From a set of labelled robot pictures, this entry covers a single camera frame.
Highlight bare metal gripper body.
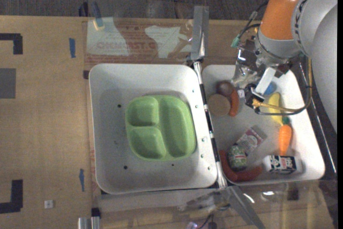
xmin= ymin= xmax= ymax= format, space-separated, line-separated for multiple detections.
xmin=236 ymin=38 xmax=292 ymax=79

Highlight brown round toy kiwi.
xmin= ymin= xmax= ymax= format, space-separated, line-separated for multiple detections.
xmin=216 ymin=80 xmax=235 ymax=97

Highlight blue round toy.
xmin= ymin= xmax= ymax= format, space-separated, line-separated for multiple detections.
xmin=264 ymin=82 xmax=278 ymax=96

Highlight red sausage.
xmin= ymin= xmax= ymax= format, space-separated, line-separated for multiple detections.
xmin=228 ymin=88 xmax=240 ymax=117
xmin=218 ymin=149 xmax=238 ymax=183
xmin=235 ymin=165 xmax=264 ymax=182

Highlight yellow banana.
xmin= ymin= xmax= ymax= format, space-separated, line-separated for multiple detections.
xmin=264 ymin=92 xmax=285 ymax=127

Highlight tan round biscuit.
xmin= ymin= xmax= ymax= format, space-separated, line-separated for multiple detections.
xmin=207 ymin=93 xmax=232 ymax=117

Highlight pink and white carton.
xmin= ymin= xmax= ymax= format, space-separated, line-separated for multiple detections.
xmin=236 ymin=125 xmax=268 ymax=155

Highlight white plastic tray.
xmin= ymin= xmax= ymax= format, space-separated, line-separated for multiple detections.
xmin=201 ymin=64 xmax=326 ymax=187
xmin=88 ymin=63 xmax=219 ymax=195

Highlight orange carrot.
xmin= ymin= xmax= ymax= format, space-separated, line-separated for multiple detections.
xmin=278 ymin=116 xmax=293 ymax=157

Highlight green divided plate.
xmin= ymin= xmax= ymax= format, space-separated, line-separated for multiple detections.
xmin=124 ymin=94 xmax=197 ymax=162

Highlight black and white milk carton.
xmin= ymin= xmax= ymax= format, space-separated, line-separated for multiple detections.
xmin=262 ymin=154 xmax=304 ymax=175

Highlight brown cardboard board, red print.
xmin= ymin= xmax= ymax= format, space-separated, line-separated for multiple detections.
xmin=81 ymin=17 xmax=309 ymax=219

